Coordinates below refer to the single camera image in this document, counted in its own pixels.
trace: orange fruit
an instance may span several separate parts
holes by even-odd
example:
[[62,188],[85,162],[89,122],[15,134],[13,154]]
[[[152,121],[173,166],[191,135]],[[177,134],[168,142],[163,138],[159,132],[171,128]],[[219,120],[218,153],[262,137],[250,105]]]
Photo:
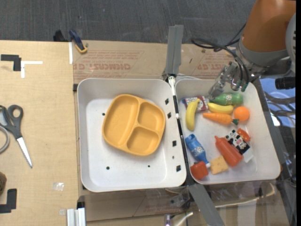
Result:
[[250,112],[248,108],[244,106],[239,106],[234,110],[234,118],[239,119],[239,121],[246,121],[250,117]]

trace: scissors blade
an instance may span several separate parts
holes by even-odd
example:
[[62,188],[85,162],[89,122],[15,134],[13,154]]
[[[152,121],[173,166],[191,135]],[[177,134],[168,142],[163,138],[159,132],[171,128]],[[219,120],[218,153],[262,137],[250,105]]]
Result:
[[27,150],[27,147],[25,145],[23,137],[18,138],[17,141],[19,143],[19,146],[20,146],[20,148],[23,152],[23,155],[24,155],[28,165],[32,168],[32,161],[30,160],[29,153],[28,153],[28,150]]

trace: candy bar wrapper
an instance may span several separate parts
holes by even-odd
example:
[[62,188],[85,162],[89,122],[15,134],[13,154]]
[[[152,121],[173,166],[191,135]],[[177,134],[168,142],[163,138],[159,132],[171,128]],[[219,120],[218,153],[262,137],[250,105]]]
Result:
[[204,96],[198,96],[198,97],[192,97],[192,98],[185,98],[185,99],[182,100],[182,102],[184,103],[184,105],[185,105],[185,107],[186,107],[186,109],[187,109],[188,104],[189,104],[190,102],[192,102],[192,101],[196,101],[197,99],[199,99],[199,103],[198,103],[196,112],[208,110],[208,105],[207,105],[207,102],[206,102]]
[[249,162],[254,157],[250,145],[245,142],[234,129],[230,131],[225,138],[231,145],[238,149],[240,154],[244,156],[245,162]]

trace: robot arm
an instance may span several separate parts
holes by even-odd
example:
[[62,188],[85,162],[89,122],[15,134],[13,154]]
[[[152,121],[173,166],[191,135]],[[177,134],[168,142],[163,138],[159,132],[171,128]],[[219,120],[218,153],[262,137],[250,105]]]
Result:
[[280,59],[290,56],[295,63],[295,14],[296,0],[256,0],[236,48],[236,62],[221,70],[209,99],[223,92],[225,82],[245,91]]

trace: metal ring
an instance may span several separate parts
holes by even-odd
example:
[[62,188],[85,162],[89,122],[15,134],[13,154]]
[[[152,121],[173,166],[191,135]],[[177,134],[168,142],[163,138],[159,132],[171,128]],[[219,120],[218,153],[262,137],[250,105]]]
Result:
[[0,130],[2,130],[6,136],[6,142],[5,142],[4,146],[0,148],[0,154],[1,154],[2,152],[4,152],[6,150],[6,148],[9,145],[9,134],[8,134],[8,131],[2,126],[0,126]]

